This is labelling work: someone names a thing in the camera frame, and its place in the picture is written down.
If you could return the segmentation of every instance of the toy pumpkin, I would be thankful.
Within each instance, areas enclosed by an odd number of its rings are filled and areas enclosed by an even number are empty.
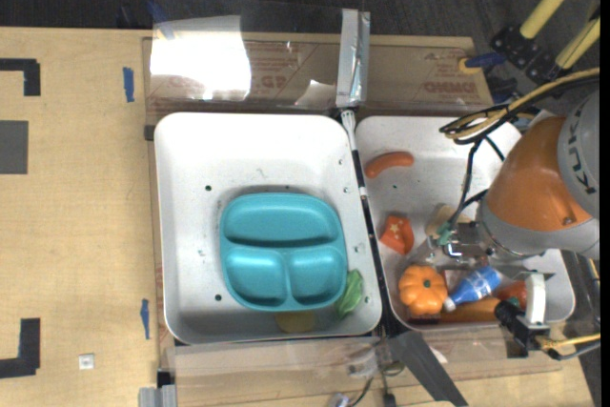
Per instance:
[[[411,265],[400,281],[400,301],[413,315],[438,314],[447,298],[445,279],[431,266]]]

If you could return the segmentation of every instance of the teal plate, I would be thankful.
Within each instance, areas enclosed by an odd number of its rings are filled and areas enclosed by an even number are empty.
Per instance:
[[[233,200],[220,219],[220,259],[231,295],[258,311],[317,309],[345,290],[341,222],[330,205],[307,194]]]

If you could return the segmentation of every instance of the black tape marking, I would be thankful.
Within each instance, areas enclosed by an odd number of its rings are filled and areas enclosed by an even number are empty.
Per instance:
[[[0,71],[22,71],[24,96],[40,96],[40,63],[35,59],[0,58]]]
[[[0,378],[36,375],[40,368],[40,319],[21,319],[19,353],[12,359],[0,359]]]
[[[28,173],[28,121],[0,120],[0,174]]]

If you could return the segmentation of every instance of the blue bottle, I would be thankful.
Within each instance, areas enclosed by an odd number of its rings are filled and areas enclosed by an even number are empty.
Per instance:
[[[443,302],[445,310],[452,312],[459,304],[476,302],[491,295],[500,282],[500,274],[491,266],[475,270],[460,281],[456,289],[445,299]]]

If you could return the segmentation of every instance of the green object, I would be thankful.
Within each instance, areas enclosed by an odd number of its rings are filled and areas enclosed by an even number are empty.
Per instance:
[[[449,244],[449,240],[451,238],[451,226],[449,225],[449,221],[443,223],[438,229],[437,234],[439,234],[437,243],[439,246],[447,246]]]
[[[347,273],[347,283],[343,295],[335,302],[335,310],[342,320],[349,314],[362,300],[362,275],[358,270],[351,270]]]
[[[521,308],[521,306],[520,306],[520,304],[519,304],[519,299],[518,299],[518,298],[516,298],[515,296],[508,297],[508,301],[509,301],[510,303],[512,303],[512,304],[513,304],[515,307],[519,307],[519,308]]]

